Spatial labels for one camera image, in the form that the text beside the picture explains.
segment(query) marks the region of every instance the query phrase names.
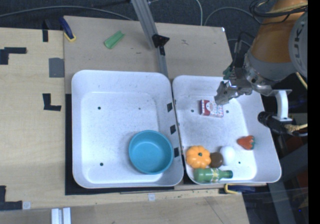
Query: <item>small box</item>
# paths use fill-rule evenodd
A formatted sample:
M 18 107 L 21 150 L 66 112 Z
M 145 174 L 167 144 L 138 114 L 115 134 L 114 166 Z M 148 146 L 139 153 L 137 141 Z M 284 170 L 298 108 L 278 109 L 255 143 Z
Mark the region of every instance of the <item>small box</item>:
M 223 117 L 223 106 L 217 105 L 215 102 L 210 100 L 202 99 L 200 101 L 200 109 L 201 109 L 201 115 L 206 116 L 213 116 L 213 117 Z

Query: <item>white egg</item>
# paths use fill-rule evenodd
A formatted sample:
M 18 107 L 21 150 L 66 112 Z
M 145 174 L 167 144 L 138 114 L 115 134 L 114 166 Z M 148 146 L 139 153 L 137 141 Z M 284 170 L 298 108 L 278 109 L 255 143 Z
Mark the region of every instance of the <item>white egg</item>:
M 223 165 L 230 165 L 234 161 L 234 157 L 236 155 L 236 152 L 232 146 L 223 146 L 220 149 L 220 154 L 224 157 L 223 159 Z

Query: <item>black mat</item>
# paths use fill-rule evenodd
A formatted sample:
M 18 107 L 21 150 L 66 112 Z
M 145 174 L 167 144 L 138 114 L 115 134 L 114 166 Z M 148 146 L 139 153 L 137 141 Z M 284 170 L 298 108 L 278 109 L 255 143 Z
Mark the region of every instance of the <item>black mat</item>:
M 65 194 L 66 195 L 80 195 L 80 194 L 100 194 L 113 192 L 134 192 L 134 191 L 158 191 L 158 190 L 173 190 L 173 186 L 169 187 L 114 187 L 114 188 L 84 188 L 78 185 L 73 178 L 72 173 L 72 97 L 71 94 L 65 95 Z

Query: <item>orange pumpkin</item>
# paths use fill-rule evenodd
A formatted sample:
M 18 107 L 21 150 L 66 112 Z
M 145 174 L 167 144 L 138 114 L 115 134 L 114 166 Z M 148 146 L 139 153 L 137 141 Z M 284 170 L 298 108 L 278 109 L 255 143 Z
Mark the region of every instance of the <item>orange pumpkin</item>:
M 195 169 L 205 169 L 211 163 L 210 152 L 200 145 L 190 147 L 185 156 L 187 164 Z

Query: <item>toy food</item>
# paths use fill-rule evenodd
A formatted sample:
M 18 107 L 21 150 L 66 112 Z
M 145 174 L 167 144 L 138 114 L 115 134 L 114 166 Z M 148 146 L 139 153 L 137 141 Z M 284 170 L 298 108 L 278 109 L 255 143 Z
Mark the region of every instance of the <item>toy food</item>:
M 220 154 L 223 156 L 223 165 L 230 165 L 234 161 L 236 152 L 232 146 L 223 146 L 220 149 Z
M 253 150 L 254 144 L 256 143 L 254 137 L 251 135 L 239 138 L 236 142 L 246 150 Z
M 222 178 L 232 178 L 231 170 L 220 170 L 218 168 L 195 169 L 194 179 L 198 182 L 218 182 Z
M 211 163 L 210 152 L 200 145 L 190 147 L 185 156 L 187 164 L 192 168 L 204 169 Z
M 219 152 L 214 152 L 210 154 L 211 163 L 210 167 L 212 168 L 219 168 L 223 163 L 223 156 Z

